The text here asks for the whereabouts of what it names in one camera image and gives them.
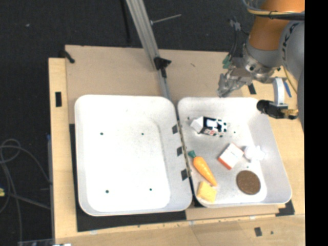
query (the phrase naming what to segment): orange carrot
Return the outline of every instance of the orange carrot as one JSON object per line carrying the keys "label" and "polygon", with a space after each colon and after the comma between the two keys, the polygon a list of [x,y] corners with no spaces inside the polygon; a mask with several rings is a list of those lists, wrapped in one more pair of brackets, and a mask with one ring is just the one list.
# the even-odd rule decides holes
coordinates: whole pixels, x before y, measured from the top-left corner
{"label": "orange carrot", "polygon": [[190,151],[188,153],[189,156],[193,157],[193,165],[196,170],[213,186],[217,186],[217,182],[215,177],[207,165],[205,159],[203,157],[196,156],[194,151]]}

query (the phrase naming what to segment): white tray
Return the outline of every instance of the white tray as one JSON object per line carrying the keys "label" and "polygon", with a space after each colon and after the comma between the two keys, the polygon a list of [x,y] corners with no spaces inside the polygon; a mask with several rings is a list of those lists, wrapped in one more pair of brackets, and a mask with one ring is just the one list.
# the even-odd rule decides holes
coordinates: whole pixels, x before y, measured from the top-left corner
{"label": "white tray", "polygon": [[163,97],[75,103],[78,199],[89,215],[173,212],[192,200],[176,111]]}
{"label": "white tray", "polygon": [[[184,98],[178,103],[178,113],[187,152],[194,150],[202,156],[211,168],[218,187],[214,203],[199,199],[208,208],[254,204],[280,204],[290,200],[292,191],[281,161],[271,125],[267,115],[256,108],[254,98]],[[221,118],[228,123],[228,130],[223,137],[197,134],[190,126],[201,116]],[[262,161],[249,162],[242,158],[235,167],[228,170],[217,158],[230,143],[240,148],[259,145],[266,156]],[[188,156],[192,183],[197,191],[204,178],[193,167]],[[241,170],[256,173],[261,182],[261,189],[255,195],[240,191],[236,176]]]}

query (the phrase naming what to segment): brown disc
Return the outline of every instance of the brown disc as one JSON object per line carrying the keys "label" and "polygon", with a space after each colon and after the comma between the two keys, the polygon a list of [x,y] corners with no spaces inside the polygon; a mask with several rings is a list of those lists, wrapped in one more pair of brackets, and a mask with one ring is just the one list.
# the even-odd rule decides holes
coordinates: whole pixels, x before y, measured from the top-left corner
{"label": "brown disc", "polygon": [[237,185],[246,194],[254,195],[261,189],[258,176],[249,170],[240,171],[237,175]]}

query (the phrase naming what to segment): wooden table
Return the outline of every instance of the wooden table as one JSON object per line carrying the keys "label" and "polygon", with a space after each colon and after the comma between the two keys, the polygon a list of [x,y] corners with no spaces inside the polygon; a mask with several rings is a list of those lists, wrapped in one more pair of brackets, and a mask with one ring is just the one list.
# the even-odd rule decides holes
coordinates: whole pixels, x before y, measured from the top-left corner
{"label": "wooden table", "polygon": [[[284,245],[305,244],[304,134],[299,120],[270,118],[283,164],[292,186],[295,215],[276,217],[285,205],[186,210],[186,221],[133,225],[78,232],[69,124],[73,106],[84,94],[160,96],[157,73],[143,49],[66,46],[75,59],[49,59],[51,146],[53,178],[53,232],[56,243],[74,245]],[[215,90],[225,52],[160,50],[170,59],[167,68],[172,101],[187,96],[217,97]],[[247,87],[231,97],[273,100],[272,85],[254,82],[257,94]],[[287,98],[296,107],[296,96]],[[261,228],[256,236],[254,228]]]}

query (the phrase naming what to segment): yellow sponge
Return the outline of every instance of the yellow sponge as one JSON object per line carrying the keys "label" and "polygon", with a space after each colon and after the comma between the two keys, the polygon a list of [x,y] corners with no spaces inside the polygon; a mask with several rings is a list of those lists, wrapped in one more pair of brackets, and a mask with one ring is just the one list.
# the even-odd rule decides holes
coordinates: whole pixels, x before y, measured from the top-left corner
{"label": "yellow sponge", "polygon": [[197,197],[205,199],[209,202],[214,202],[216,196],[216,190],[212,188],[207,182],[202,181],[199,184]]}

